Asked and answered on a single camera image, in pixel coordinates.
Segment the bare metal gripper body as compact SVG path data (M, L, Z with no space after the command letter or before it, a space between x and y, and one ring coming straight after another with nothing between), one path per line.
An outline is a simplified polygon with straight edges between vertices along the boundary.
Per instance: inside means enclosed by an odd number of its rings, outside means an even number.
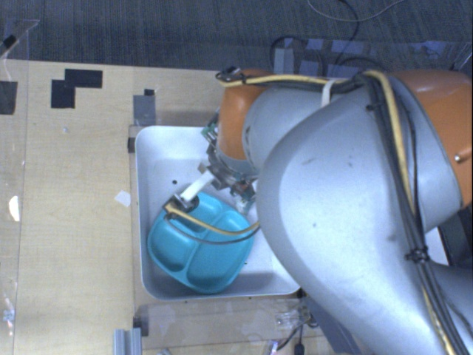
M248 160L238 160L225 155L218 146L207 148L207 169L215 176L211 183L217 190L229 189L232 196L254 196L253 182L258 172Z

